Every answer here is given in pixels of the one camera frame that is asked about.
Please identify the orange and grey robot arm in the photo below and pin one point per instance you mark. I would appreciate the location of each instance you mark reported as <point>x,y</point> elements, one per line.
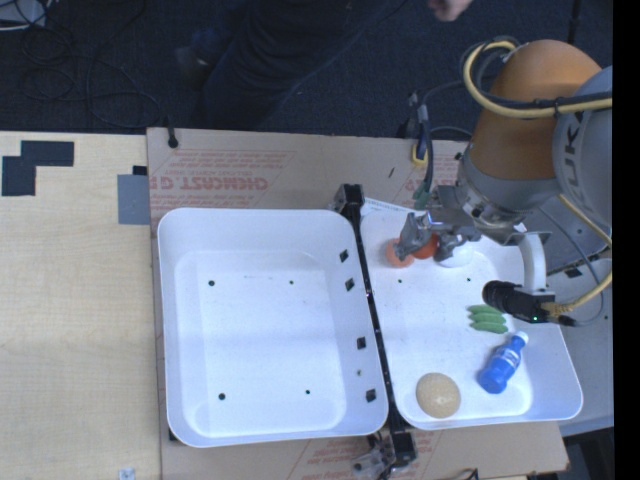
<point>520,133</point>

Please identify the red orange ball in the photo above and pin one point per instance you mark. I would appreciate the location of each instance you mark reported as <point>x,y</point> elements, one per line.
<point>428,251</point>

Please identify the pale orange round toy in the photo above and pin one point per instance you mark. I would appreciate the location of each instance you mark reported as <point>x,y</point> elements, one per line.
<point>400,262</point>

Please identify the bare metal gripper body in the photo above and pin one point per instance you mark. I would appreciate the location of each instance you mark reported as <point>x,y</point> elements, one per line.
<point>462,210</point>

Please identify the black block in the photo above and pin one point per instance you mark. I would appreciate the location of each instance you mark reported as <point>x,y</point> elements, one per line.
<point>403,449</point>
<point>350,197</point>

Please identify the brown cardboard board red print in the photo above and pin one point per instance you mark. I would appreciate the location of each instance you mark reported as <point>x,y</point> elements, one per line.
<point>280,178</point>

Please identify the white plastic tray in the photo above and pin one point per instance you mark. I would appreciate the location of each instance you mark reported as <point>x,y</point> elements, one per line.
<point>270,328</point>
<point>440,328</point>

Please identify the beige round bread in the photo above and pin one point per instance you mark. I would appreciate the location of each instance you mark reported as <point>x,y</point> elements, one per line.
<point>438,394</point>

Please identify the blue plastic bottle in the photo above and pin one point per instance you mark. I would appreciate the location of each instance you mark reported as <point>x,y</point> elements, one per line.
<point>500,365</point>

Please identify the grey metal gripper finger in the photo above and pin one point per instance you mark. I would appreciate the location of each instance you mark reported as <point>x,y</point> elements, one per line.
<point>452,245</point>
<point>414,235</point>

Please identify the thin black rod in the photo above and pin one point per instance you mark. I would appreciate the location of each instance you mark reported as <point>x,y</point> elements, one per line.
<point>372,298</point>

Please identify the green pea pods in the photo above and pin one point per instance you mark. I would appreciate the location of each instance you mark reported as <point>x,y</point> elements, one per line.
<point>486,319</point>

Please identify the person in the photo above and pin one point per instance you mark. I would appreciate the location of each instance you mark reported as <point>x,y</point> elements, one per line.
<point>295,43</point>

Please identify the white egg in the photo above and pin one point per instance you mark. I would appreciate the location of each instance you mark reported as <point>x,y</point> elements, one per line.
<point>459,258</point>

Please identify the black cylinder on white bracket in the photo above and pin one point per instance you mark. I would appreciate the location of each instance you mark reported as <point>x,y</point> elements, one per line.
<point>510,298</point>

